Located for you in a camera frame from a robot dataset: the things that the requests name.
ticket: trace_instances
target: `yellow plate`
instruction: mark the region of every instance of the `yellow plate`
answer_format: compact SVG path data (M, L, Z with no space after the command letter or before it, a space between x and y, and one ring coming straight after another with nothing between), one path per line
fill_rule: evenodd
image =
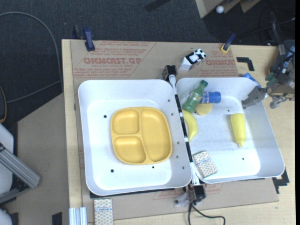
M152 107L116 111L111 119L112 146L126 164L155 164L172 153L172 138L165 115Z

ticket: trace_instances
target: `black cable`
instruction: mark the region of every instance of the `black cable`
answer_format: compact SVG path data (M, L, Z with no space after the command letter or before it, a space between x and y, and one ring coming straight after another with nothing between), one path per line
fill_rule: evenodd
M280 11L280 12L285 13L285 14L286 13L294 14L294 12L291 11L291 10L283 10L280 7L276 7L276 6L272 5L272 3L269 0L265 0L265 1L269 4L269 6L273 9L274 12L275 11Z
M222 218L222 219L224 220L223 225L225 225L225 222L226 222L225 217L223 217L223 216L207 216L207 215L201 213L197 208L195 208L195 206L193 205L192 202L191 202L191 203L189 204L189 206L188 206L188 217L187 217L187 219L188 219L188 224L189 224L189 225L191 225L190 216L191 216L192 208L193 208L196 212L198 212L199 214L201 214L202 216L204 216L204 217L206 217L206 218Z
M293 58L293 56L294 56L294 53L292 53L292 55L286 57L283 62L289 61L291 58Z
M60 83L60 81L54 82L54 83L52 83L52 84L50 84L50 85L48 85L48 86L46 86L46 87L44 87L44 88L41 88L40 90L37 90L37 91L35 91L35 92L32 92L32 93L30 93L30 94L28 94L28 95L25 95L25 96L23 96L23 97L19 97L19 98L13 99L13 100L9 100L9 101L7 101L6 103L7 103L7 104L8 104L8 103L13 103L13 102L16 102L16 101L20 101L20 100L22 100L22 99L24 99L24 98L28 98L28 97L30 97L30 96L32 96L32 95L38 93L38 92L41 92L41 91L43 91L43 90L45 90L45 89L47 89L47 88L50 88L50 87L52 87L52 86L54 86L54 85L56 85L56 84L58 84L58 83Z
M259 37L259 40L260 40L261 43L263 42L263 38L262 38L262 33L261 32L266 30L266 29L261 29L262 17L263 17L264 12L266 10L268 10L269 8L270 7L263 8L262 11L261 11L261 13L260 13L260 15L259 15L259 17L258 17L258 25L257 25L258 26L258 30L256 30L256 33L258 33L258 37Z
M51 38L52 38L52 40L53 40L53 43L54 43L54 46L55 46L55 51L56 51L56 56L57 56L58 70L59 70L59 74L60 74L61 91L64 91L63 80L62 80L62 74L61 74L61 66L60 66L60 56L59 56L59 53L58 53L58 49L57 49L57 45L56 45L56 42L55 42L55 38L54 38L53 34L51 33L50 29L49 29L49 28L47 27L47 25L44 24L40 19L38 19L37 17L35 17L35 16L33 16L33 15L30 15L30 14L28 14L28 13L23 13L23 12L7 12L7 13L2 13L2 14L0 14L0 17L6 16L6 15L11 15L11 14L25 15L25 16L31 17L31 18L37 20L38 22L40 22L40 23L47 29L47 31L50 33L50 36L51 36Z
M261 45L265 45L265 44L268 44L268 43L275 43L276 46L278 46L278 41L276 40L267 40L267 41L264 41L263 43L261 43ZM285 44L285 41L283 41L283 45L285 46L286 50L289 51L290 53L292 54L295 54L295 51L292 51L286 44Z
M278 42L279 45L283 44L282 39L281 39L281 30L279 27L279 24L277 22L277 19L275 17L275 13L271 13L271 22L272 22L272 30L274 33L274 36Z

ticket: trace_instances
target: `yellow banana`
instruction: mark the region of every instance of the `yellow banana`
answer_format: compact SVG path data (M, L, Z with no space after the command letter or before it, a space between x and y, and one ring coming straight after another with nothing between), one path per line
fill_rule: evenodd
M187 124L188 140L191 142L192 138L198 133L198 125L195 117L187 110L182 110L183 118Z

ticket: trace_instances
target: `yellow mustard bottle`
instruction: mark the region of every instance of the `yellow mustard bottle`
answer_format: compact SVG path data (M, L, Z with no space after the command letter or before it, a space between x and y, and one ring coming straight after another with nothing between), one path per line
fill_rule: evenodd
M235 138L235 142L243 147L246 141L246 120L245 115L242 113L236 113L230 116L230 122Z

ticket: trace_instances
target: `green bottle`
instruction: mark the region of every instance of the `green bottle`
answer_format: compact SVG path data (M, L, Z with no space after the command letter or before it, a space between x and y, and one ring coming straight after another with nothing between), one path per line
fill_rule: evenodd
M204 88L206 88L206 86L208 85L208 83L204 80L202 80L200 82L200 86L197 87L195 90L193 90L187 101L185 102L185 104L183 105L183 109L189 111L190 113L193 113L195 110L195 107L197 106L197 104L199 104L202 95L203 95L203 90Z

